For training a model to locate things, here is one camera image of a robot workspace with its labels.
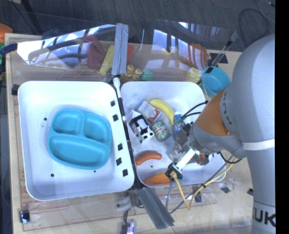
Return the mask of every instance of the yellow banana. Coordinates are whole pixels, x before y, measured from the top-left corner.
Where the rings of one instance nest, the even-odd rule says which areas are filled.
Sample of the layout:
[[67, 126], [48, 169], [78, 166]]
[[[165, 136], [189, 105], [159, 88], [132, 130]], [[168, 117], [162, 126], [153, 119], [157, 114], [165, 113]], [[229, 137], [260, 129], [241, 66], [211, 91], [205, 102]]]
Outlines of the yellow banana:
[[167, 118], [170, 120], [171, 125], [174, 125], [173, 119], [174, 119], [174, 110], [171, 108], [169, 104], [164, 102], [161, 99], [152, 99], [150, 100], [150, 104], [153, 107], [156, 107], [163, 111], [163, 113], [167, 116]]

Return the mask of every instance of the table surface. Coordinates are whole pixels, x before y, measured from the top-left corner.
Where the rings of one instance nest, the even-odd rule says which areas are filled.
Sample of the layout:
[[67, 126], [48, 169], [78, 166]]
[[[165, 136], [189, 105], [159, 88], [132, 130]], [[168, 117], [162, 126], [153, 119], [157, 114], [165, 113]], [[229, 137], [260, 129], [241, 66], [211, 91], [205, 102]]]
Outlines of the table surface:
[[[18, 37], [16, 34], [9, 34], [6, 38]], [[219, 53], [217, 50], [210, 50], [211, 53]], [[232, 77], [233, 69], [237, 59], [241, 53], [228, 51], [226, 58], [228, 63], [220, 63], [219, 67], [226, 71], [229, 77]], [[122, 217], [114, 217], [98, 221], [82, 221], [74, 219], [73, 222], [68, 222], [66, 225], [55, 226], [51, 228], [43, 228], [45, 226], [37, 226], [37, 220], [32, 223], [22, 224], [19, 221], [19, 212], [22, 211], [22, 187], [20, 179], [22, 178], [22, 171], [20, 170], [20, 162], [22, 161], [22, 154], [18, 150], [21, 149], [21, 143], [18, 142], [20, 135], [18, 121], [16, 118], [18, 101], [17, 96], [12, 95], [13, 79], [12, 69], [15, 62], [11, 62], [11, 55], [6, 55], [6, 80], [7, 80], [7, 106], [8, 106], [8, 122], [9, 122], [9, 141], [10, 141], [10, 177], [11, 177], [11, 204], [12, 204], [12, 224], [13, 233], [19, 234], [28, 230], [28, 233], [93, 233], [104, 234], [114, 233], [118, 234], [121, 231], [123, 224]], [[209, 204], [192, 207], [190, 211], [186, 208], [178, 209], [172, 217], [174, 218], [174, 226], [166, 229], [158, 230], [158, 233], [198, 233], [211, 231], [211, 233], [232, 233], [234, 228], [236, 233], [249, 233], [251, 225], [251, 211], [253, 198], [247, 193], [247, 190], [252, 188], [250, 170], [246, 159], [243, 159], [239, 164], [234, 165], [227, 173], [222, 181], [222, 184], [227, 184], [231, 189], [230, 192], [225, 193], [222, 190], [214, 190], [214, 201]], [[221, 184], [215, 183], [213, 188], [219, 188]], [[76, 211], [80, 212], [84, 207], [84, 203], [77, 204]], [[62, 217], [63, 212], [33, 215], [34, 219], [59, 218]], [[137, 233], [155, 233], [156, 227], [151, 221], [147, 213], [138, 211], [136, 214], [130, 213], [128, 221], [133, 220], [136, 224]]]

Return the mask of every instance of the dark floor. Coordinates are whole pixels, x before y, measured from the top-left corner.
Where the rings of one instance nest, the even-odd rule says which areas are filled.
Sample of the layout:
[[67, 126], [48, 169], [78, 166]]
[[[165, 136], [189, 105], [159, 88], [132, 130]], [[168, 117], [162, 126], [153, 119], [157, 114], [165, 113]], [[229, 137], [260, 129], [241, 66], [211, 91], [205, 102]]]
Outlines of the dark floor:
[[[29, 2], [39, 20], [42, 32], [53, 28], [76, 31], [92, 22], [132, 24], [149, 19], [184, 21], [238, 32], [239, 38], [230, 51], [240, 52], [260, 37], [275, 33], [275, 0], [29, 0]], [[0, 0], [0, 22], [12, 27], [14, 33], [42, 33], [32, 24], [24, 6], [14, 5], [9, 0]], [[1, 85], [0, 116], [7, 113], [4, 80]]]

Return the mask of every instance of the carrot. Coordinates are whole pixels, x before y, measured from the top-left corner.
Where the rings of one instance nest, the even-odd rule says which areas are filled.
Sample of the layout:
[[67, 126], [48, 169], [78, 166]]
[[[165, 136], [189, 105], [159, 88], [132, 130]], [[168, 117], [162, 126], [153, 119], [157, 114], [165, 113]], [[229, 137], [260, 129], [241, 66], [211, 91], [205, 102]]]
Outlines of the carrot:
[[170, 178], [168, 178], [165, 173], [159, 173], [152, 177], [147, 178], [144, 180], [146, 184], [166, 184], [170, 183]]
[[149, 159], [161, 159], [161, 158], [162, 158], [162, 154], [151, 152], [151, 153], [143, 154], [140, 157], [138, 157], [135, 160], [135, 163], [136, 165], [141, 165], [144, 161], [147, 161]]

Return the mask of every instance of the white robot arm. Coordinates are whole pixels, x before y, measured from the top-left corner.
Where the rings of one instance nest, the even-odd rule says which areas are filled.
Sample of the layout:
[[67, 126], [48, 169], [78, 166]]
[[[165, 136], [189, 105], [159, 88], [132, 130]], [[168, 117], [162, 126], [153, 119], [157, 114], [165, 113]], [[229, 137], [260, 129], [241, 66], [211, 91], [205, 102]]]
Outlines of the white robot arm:
[[[227, 150], [237, 158], [247, 157], [253, 185], [253, 234], [276, 233], [274, 53], [274, 35], [242, 53], [232, 83], [205, 106], [186, 142], [189, 152]], [[179, 168], [182, 163], [187, 161], [178, 162]]]

